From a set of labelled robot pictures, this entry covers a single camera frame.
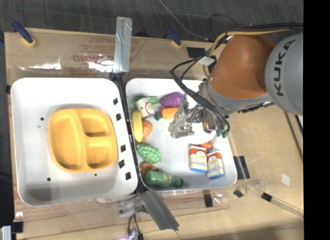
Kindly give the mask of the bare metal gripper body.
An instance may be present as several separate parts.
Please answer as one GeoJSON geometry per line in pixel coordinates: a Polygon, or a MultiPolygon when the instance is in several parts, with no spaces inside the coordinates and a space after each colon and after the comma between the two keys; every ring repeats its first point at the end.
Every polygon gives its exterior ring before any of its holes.
{"type": "Polygon", "coordinates": [[[187,110],[187,129],[189,134],[194,134],[194,125],[200,124],[205,133],[211,133],[223,129],[223,121],[210,110],[198,105],[187,110]]]}

